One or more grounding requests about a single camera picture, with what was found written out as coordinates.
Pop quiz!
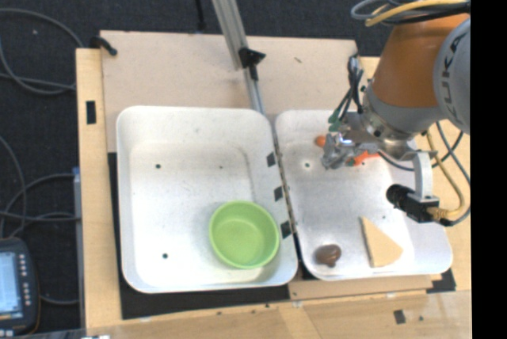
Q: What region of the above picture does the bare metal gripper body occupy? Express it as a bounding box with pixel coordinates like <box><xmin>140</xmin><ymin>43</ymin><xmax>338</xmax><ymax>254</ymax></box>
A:
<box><xmin>342</xmin><ymin>112</ymin><xmax>417</xmax><ymax>162</ymax></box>

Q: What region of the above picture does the orange carrot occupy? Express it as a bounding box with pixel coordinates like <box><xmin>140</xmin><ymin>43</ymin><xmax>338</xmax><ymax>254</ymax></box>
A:
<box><xmin>314</xmin><ymin>134</ymin><xmax>377</xmax><ymax>167</ymax></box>

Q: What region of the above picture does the white plastic tray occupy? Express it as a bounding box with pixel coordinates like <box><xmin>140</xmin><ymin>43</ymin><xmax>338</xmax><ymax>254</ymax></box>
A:
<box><xmin>273</xmin><ymin>109</ymin><xmax>454</xmax><ymax>282</ymax></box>
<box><xmin>116</xmin><ymin>105</ymin><xmax>299</xmax><ymax>294</ymax></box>

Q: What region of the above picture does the brown round toy food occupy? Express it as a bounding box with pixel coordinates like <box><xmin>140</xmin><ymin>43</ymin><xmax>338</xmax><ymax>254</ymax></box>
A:
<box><xmin>314</xmin><ymin>244</ymin><xmax>342</xmax><ymax>268</ymax></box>

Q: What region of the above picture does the beige pizza slice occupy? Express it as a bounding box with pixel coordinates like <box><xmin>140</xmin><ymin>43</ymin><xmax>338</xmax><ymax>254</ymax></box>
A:
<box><xmin>358</xmin><ymin>215</ymin><xmax>404</xmax><ymax>269</ymax></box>

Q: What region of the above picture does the green bowl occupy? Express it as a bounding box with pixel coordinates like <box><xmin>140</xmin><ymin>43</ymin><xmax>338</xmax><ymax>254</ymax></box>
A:
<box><xmin>208</xmin><ymin>200</ymin><xmax>280</xmax><ymax>270</ymax></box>

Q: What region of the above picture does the pale wood board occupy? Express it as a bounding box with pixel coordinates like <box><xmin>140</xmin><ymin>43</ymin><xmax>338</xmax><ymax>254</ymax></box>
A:
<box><xmin>98</xmin><ymin>30</ymin><xmax>444</xmax><ymax>301</ymax></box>

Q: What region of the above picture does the black cylinder on white bracket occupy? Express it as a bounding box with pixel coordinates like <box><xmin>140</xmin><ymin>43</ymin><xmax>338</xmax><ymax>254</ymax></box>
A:
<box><xmin>386</xmin><ymin>150</ymin><xmax>440</xmax><ymax>223</ymax></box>

